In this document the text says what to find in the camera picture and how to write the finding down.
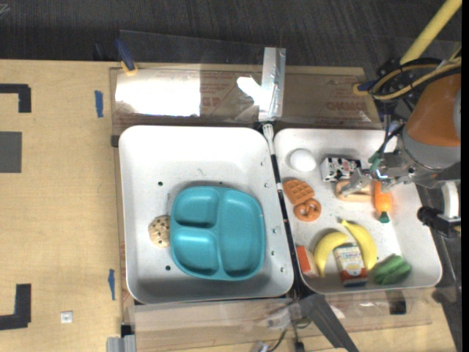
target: dark background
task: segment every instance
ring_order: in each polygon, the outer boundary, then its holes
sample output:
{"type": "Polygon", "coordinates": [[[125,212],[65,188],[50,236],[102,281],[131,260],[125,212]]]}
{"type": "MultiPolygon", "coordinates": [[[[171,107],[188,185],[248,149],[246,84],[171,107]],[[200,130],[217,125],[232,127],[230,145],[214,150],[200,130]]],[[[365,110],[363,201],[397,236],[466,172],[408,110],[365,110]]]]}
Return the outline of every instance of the dark background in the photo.
{"type": "MultiPolygon", "coordinates": [[[[444,1],[0,0],[10,9],[0,13],[0,58],[88,61],[100,43],[105,59],[117,59],[114,39],[124,37],[138,52],[132,38],[143,32],[283,47],[288,65],[362,67],[372,79],[387,60],[405,53],[444,1]]],[[[188,52],[187,40],[169,41],[171,47],[155,44],[137,60],[167,61],[188,52]]],[[[422,56],[449,57],[461,42],[459,10],[422,56]]],[[[445,272],[435,296],[462,350],[460,241],[435,240],[445,272]]]]}

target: gray square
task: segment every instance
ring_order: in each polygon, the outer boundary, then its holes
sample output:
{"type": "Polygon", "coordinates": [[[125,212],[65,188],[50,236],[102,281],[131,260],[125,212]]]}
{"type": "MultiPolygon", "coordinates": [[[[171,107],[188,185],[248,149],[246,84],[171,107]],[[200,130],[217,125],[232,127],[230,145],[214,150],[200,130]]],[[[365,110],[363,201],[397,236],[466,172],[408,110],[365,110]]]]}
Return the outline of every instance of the gray square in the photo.
{"type": "Polygon", "coordinates": [[[0,172],[21,173],[21,132],[0,132],[0,172]]]}

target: white egg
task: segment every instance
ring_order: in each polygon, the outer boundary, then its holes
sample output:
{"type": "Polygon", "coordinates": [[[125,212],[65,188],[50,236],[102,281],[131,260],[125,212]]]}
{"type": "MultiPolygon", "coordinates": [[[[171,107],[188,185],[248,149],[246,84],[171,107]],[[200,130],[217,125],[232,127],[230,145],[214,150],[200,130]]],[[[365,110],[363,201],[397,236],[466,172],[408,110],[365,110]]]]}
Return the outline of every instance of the white egg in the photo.
{"type": "Polygon", "coordinates": [[[300,172],[309,172],[316,168],[314,156],[306,149],[295,150],[289,158],[290,166],[300,172]]]}

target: wooden table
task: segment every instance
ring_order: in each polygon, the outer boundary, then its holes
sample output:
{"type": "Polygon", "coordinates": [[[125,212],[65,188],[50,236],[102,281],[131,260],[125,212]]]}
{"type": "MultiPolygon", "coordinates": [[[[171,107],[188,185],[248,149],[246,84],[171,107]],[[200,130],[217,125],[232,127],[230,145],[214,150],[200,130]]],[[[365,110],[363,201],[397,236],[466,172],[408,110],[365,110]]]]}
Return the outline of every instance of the wooden table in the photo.
{"type": "MultiPolygon", "coordinates": [[[[0,84],[28,84],[32,113],[0,94],[0,131],[22,132],[21,173],[0,173],[0,315],[32,285],[32,321],[0,331],[0,351],[105,351],[122,320],[109,70],[114,62],[0,60],[0,84]],[[103,93],[97,116],[95,90],[103,93]],[[114,270],[115,300],[108,283],[114,270]],[[72,323],[61,312],[73,311],[72,323]]],[[[358,331],[361,351],[455,351],[441,306],[423,326],[358,331]]],[[[324,337],[307,349],[330,348],[324,337]]],[[[249,351],[250,345],[204,351],[249,351]]],[[[278,351],[292,351],[284,342],[278,351]]]]}

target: teal plate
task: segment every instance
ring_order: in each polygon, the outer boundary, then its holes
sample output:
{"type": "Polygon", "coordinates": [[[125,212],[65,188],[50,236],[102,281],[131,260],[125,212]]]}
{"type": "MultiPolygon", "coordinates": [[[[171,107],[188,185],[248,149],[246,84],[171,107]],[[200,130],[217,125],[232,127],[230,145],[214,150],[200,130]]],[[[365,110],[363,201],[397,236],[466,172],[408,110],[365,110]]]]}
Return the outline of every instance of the teal plate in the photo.
{"type": "Polygon", "coordinates": [[[189,275],[249,279],[264,263],[261,206],[249,194],[232,188],[187,188],[174,200],[170,246],[177,267],[189,275]]]}

